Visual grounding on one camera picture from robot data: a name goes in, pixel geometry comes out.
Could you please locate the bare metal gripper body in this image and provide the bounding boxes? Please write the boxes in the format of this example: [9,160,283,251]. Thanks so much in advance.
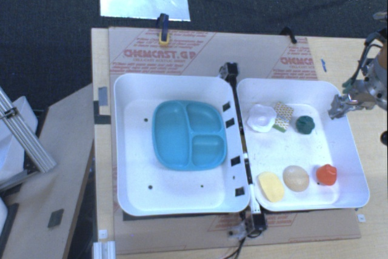
[346,76,388,111]

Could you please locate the dark green toy broccoli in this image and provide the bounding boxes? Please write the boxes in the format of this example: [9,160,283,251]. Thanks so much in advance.
[295,115,316,135]

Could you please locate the patterned paper packet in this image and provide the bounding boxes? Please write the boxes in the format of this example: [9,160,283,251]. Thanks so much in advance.
[272,101,295,134]

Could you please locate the white plastic tray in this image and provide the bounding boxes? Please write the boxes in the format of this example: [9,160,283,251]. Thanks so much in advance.
[236,78,371,212]
[113,72,252,217]

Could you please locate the orange-red toy fruit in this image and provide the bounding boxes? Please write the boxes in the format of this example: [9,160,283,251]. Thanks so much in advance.
[315,163,338,186]

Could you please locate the beige toy egg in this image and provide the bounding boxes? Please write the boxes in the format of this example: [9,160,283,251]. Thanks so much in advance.
[282,164,310,193]

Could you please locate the thin black and white rod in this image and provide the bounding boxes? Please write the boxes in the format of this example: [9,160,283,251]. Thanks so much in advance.
[227,75,262,217]

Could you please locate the yellow oval toy bread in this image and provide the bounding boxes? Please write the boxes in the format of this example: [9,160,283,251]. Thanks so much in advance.
[257,171,286,203]

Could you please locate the brown cardboard board red print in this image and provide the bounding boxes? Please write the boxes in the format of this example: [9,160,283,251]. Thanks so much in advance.
[108,26,363,256]

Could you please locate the blue divided plate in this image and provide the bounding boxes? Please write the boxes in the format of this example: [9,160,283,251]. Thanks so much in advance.
[152,99,229,172]

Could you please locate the black block with thin wires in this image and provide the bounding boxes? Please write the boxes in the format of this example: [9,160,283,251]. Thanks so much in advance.
[219,62,240,81]
[229,211,269,240]

